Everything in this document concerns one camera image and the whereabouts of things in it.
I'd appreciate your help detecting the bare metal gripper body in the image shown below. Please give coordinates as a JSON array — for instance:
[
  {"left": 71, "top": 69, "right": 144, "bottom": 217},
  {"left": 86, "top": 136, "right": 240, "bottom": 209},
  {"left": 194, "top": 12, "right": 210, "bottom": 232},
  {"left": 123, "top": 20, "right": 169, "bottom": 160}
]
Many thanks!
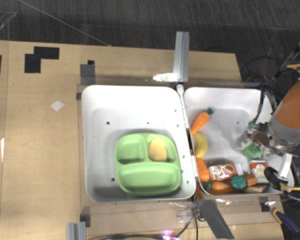
[{"left": 248, "top": 121, "right": 299, "bottom": 158}]

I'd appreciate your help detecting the green round toy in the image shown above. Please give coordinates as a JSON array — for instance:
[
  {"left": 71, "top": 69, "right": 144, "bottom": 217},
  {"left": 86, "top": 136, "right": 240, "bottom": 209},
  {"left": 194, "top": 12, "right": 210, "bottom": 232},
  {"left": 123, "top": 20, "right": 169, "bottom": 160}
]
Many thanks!
[{"left": 242, "top": 142, "right": 262, "bottom": 159}]

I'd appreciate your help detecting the white and orange carton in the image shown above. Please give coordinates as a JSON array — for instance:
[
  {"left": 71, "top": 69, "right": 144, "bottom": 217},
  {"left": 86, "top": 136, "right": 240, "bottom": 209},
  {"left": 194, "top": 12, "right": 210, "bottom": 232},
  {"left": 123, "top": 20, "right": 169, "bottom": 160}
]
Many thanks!
[{"left": 248, "top": 158, "right": 270, "bottom": 185}]

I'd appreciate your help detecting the brown biscuit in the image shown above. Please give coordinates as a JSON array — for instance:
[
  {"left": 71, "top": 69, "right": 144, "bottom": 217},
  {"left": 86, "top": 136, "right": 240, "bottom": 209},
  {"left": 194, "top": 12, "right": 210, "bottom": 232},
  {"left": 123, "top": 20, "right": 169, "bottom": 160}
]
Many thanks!
[{"left": 243, "top": 174, "right": 259, "bottom": 188}]

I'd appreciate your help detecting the orange juice carton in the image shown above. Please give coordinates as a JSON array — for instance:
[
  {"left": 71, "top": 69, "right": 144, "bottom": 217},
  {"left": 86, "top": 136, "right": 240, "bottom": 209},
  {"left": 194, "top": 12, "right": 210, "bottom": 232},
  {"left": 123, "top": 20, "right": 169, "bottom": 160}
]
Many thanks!
[{"left": 208, "top": 162, "right": 244, "bottom": 181}]

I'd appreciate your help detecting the green broccoli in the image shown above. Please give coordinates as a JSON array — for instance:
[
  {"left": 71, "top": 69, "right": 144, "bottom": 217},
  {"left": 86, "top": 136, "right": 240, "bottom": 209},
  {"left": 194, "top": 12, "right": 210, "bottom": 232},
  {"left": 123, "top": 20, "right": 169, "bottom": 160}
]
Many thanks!
[{"left": 230, "top": 174, "right": 247, "bottom": 191}]

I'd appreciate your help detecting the white plastic tray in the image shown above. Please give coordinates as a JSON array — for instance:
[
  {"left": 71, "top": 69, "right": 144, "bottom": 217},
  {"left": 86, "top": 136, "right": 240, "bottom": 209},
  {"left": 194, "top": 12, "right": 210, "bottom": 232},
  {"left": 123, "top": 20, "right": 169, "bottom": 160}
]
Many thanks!
[
  {"left": 183, "top": 86, "right": 295, "bottom": 198},
  {"left": 80, "top": 84, "right": 197, "bottom": 204}
]

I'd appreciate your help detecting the yellow banana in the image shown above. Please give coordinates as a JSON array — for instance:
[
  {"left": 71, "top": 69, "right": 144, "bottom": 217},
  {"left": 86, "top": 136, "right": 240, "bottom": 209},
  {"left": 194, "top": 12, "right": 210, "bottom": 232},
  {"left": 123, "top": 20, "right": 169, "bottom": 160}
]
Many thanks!
[{"left": 193, "top": 132, "right": 209, "bottom": 159}]

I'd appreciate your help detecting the tan bread slice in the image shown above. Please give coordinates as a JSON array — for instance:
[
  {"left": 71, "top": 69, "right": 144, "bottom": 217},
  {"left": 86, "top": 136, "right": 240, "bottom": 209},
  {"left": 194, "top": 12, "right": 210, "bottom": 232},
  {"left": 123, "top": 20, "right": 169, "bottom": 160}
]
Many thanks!
[{"left": 241, "top": 184, "right": 269, "bottom": 194}]

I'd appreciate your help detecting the orange carrot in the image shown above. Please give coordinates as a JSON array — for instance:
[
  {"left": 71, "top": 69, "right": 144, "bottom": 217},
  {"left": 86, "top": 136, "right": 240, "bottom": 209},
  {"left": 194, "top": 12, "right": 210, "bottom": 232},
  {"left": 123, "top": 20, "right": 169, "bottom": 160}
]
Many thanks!
[
  {"left": 190, "top": 107, "right": 214, "bottom": 135},
  {"left": 202, "top": 180, "right": 237, "bottom": 196},
  {"left": 195, "top": 156, "right": 211, "bottom": 183}
]

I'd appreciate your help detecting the green divided plate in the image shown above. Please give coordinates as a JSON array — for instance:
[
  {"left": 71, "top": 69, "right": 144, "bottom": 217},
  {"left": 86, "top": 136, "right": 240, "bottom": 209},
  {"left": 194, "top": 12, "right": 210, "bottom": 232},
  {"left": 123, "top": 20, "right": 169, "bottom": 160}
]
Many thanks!
[{"left": 114, "top": 133, "right": 183, "bottom": 198}]

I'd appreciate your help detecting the black cylinder on white bracket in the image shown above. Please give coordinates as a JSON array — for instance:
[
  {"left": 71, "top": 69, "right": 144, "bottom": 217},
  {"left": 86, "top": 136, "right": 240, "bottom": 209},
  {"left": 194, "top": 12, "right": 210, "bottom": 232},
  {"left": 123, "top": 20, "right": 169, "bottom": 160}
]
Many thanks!
[{"left": 263, "top": 153, "right": 294, "bottom": 191}]

